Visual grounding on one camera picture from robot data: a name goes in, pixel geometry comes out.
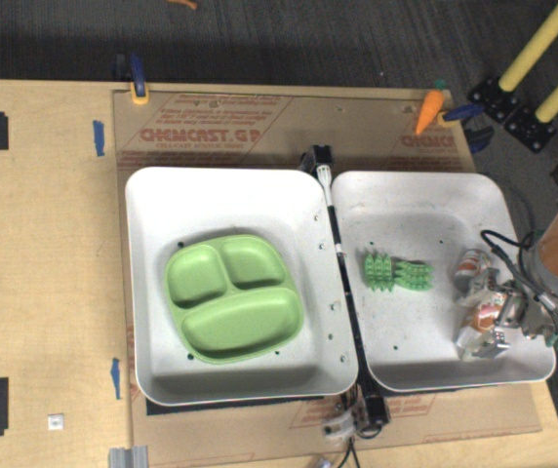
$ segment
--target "wooden table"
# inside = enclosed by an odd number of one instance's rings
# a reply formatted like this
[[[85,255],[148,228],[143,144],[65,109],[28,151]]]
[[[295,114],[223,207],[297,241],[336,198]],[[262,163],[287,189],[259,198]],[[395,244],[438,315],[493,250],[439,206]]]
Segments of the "wooden table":
[[[0,81],[0,111],[10,118],[10,150],[0,150],[0,377],[10,380],[0,466],[107,466],[110,448],[133,444],[112,132],[112,92],[125,88]],[[94,120],[105,128],[99,158]],[[121,361],[122,400],[114,397],[113,358]],[[364,450],[361,465],[558,466],[550,394],[544,383],[532,390],[539,433]],[[64,414],[63,430],[48,430],[55,413]]]

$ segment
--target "can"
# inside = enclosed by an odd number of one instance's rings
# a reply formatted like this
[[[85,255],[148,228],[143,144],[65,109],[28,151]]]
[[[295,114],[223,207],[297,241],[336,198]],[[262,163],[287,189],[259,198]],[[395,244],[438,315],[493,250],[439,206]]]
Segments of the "can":
[[[470,282],[492,266],[489,256],[482,250],[472,249],[466,251],[458,263],[453,284],[462,293],[467,293]]]

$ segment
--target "dark background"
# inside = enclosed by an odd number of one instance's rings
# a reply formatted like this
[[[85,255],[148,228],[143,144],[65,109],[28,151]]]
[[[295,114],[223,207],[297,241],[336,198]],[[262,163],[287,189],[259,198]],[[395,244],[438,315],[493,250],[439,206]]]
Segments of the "dark background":
[[[431,88],[442,78],[461,103],[558,2],[195,1],[196,12],[165,0],[0,0],[0,78],[111,80],[115,54],[136,52],[150,81]],[[538,106],[557,85],[558,39],[517,94]],[[520,237],[547,227],[558,211],[549,175],[558,135],[535,155],[496,127],[475,163],[501,187]],[[548,385],[558,411],[558,365]]]

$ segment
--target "orange carrot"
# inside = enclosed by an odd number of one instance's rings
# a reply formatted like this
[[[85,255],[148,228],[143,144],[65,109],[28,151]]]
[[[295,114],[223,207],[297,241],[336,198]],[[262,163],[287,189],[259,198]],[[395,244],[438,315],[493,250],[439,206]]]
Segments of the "orange carrot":
[[[422,107],[419,110],[418,124],[416,125],[416,135],[419,136],[426,127],[435,119],[437,113],[444,105],[444,94],[439,90],[432,90],[424,98]]]

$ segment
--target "green plate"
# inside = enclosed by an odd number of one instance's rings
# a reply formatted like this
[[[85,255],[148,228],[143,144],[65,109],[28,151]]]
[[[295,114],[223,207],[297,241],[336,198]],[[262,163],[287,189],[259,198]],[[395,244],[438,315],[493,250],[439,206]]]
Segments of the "green plate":
[[[270,352],[302,327],[290,272],[258,236],[226,236],[179,250],[167,263],[166,289],[183,343],[208,363]]]

